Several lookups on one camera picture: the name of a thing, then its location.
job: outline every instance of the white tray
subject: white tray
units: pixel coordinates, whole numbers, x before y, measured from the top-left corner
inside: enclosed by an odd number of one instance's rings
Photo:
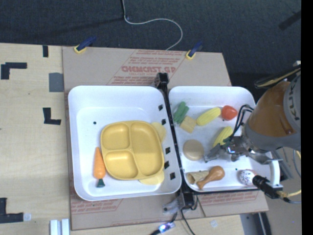
[[[178,105],[184,101],[186,102],[186,106],[189,107],[187,115],[194,119],[210,108],[222,108],[226,104],[233,106],[237,110],[239,110],[244,104],[249,104],[251,107],[255,106],[252,94],[241,87],[175,87],[169,92],[169,100],[171,103],[172,115],[174,115]],[[246,121],[248,116],[249,114],[245,115],[244,121]],[[232,162],[230,160],[230,155],[225,154],[223,157],[207,163],[205,163],[203,159],[199,161],[191,161],[184,156],[183,145],[187,140],[195,139],[201,142],[204,147],[204,153],[206,154],[212,148],[213,142],[221,129],[228,125],[234,128],[235,123],[236,118],[230,121],[223,121],[221,117],[218,117],[206,126],[196,126],[191,134],[175,124],[175,133],[177,136],[179,155],[185,181],[194,191],[216,192],[255,189],[255,186],[245,186],[239,181],[239,173],[241,170],[245,169],[252,169],[257,174],[270,178],[269,165],[261,165],[246,156],[241,156],[238,161]],[[239,136],[240,133],[241,128],[236,133],[236,136]],[[203,190],[200,190],[195,184],[192,185],[188,183],[186,179],[186,174],[188,172],[208,170],[216,165],[220,165],[225,170],[225,177],[222,180],[206,184]]]
[[[88,201],[151,196],[176,192],[181,174],[162,93],[146,86],[78,86],[68,95],[74,187]],[[148,123],[166,121],[166,138],[162,142],[165,179],[150,186],[138,180],[117,180],[105,176],[105,187],[97,188],[93,177],[95,148],[100,147],[100,133],[110,123],[141,120]]]

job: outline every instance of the toy bread roll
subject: toy bread roll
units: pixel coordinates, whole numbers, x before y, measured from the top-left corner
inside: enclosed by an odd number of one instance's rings
[[[193,185],[200,181],[201,179],[205,178],[208,174],[209,174],[208,170],[188,172],[187,181]]]
[[[192,161],[200,160],[204,155],[204,147],[194,139],[187,140],[182,149],[185,157]]]

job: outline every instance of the orange carrot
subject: orange carrot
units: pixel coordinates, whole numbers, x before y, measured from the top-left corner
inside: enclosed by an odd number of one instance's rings
[[[104,165],[104,161],[102,158],[102,154],[100,148],[96,148],[96,152],[94,154],[94,165],[93,165],[93,176],[98,179],[97,187],[104,187],[105,184],[103,182],[103,178],[106,175],[106,168]]]

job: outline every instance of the toy tomato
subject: toy tomato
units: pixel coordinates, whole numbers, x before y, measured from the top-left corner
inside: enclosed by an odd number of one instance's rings
[[[232,120],[238,114],[237,110],[234,107],[225,105],[222,108],[221,116],[225,120]]]

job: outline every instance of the wooden table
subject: wooden table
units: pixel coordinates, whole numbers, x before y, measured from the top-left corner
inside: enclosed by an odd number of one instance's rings
[[[0,234],[49,234],[50,220],[70,219],[67,141],[63,92],[49,92],[49,74],[63,73],[62,47],[0,44],[0,64],[27,62],[0,80],[0,197],[6,213],[30,213],[31,220],[0,224]],[[60,125],[44,124],[43,108]],[[191,234],[184,221],[167,234]],[[239,215],[189,219],[195,234],[244,235]],[[109,227],[80,234],[152,233],[160,223]]]

